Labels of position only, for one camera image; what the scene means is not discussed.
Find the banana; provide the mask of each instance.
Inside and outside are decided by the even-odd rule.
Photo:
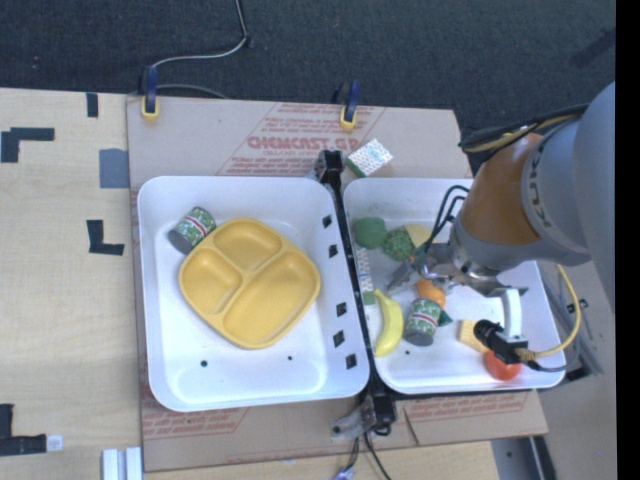
[[[384,322],[382,332],[376,341],[374,356],[382,357],[394,350],[398,346],[398,343],[400,343],[404,331],[404,321],[400,304],[392,298],[387,297],[379,288],[376,288],[373,294],[380,303]]]

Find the yellow divided plate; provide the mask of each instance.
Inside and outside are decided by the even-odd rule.
[[[180,290],[193,310],[232,343],[273,345],[302,318],[320,291],[313,262],[266,224],[232,219],[185,258]]]

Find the light wood surface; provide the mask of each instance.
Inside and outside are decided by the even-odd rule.
[[[100,478],[103,449],[140,446],[138,353],[127,189],[101,189],[98,154],[127,149],[125,97],[0,89],[0,130],[55,128],[0,163],[0,403],[13,434],[58,434],[63,450],[0,457],[2,479]],[[104,221],[123,256],[90,254],[86,221]],[[382,451],[396,479],[498,478],[490,443]],[[146,474],[153,479],[332,478],[346,457]],[[357,478],[381,478],[363,453]]]

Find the cardboard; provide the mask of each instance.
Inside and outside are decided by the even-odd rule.
[[[349,453],[333,441],[330,422],[355,399],[326,400],[199,413],[162,407],[149,389],[136,200],[142,184],[162,175],[304,176],[321,150],[345,156],[377,139],[393,160],[375,176],[469,178],[459,130],[446,110],[359,107],[358,124],[339,126],[340,106],[160,98],[160,115],[146,121],[140,98],[127,100],[133,257],[140,359],[145,470]],[[343,183],[355,179],[348,170]],[[535,392],[432,397],[399,402],[398,421],[376,447],[486,440],[546,432]]]

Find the green can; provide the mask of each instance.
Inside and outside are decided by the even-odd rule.
[[[169,231],[169,241],[183,254],[189,254],[216,228],[216,221],[205,209],[196,206]]]
[[[403,338],[419,347],[433,343],[433,335],[438,327],[442,308],[430,299],[416,299],[411,304],[411,312],[405,325]]]

